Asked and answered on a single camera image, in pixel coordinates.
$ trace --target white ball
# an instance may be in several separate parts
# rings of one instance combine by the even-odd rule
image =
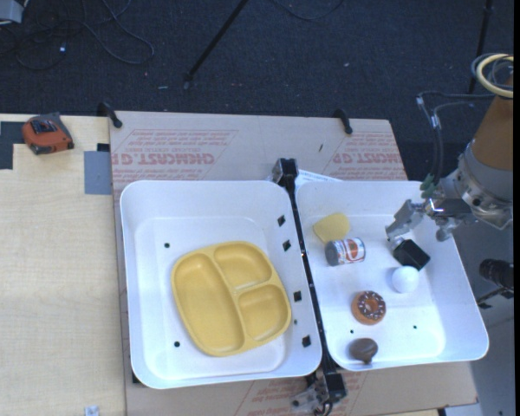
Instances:
[[[419,272],[411,266],[399,267],[393,272],[391,283],[400,293],[411,293],[418,288]]]

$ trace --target yellow plate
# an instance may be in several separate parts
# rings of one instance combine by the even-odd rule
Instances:
[[[268,343],[290,323],[279,275],[248,242],[211,245],[181,257],[173,266],[172,290],[189,335],[213,356]]]

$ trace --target donut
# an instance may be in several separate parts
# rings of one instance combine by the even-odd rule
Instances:
[[[385,316],[386,305],[383,297],[375,291],[362,291],[354,297],[351,309],[358,322],[374,325]]]

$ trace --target black floor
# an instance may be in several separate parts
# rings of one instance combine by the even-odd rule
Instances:
[[[408,178],[421,180],[433,141],[416,94],[467,93],[478,52],[513,54],[514,0],[249,0],[185,89],[185,74],[239,2],[30,0],[22,23],[0,25],[0,113],[87,115],[100,101],[305,117],[341,108],[390,120]],[[488,105],[441,111],[445,172]]]

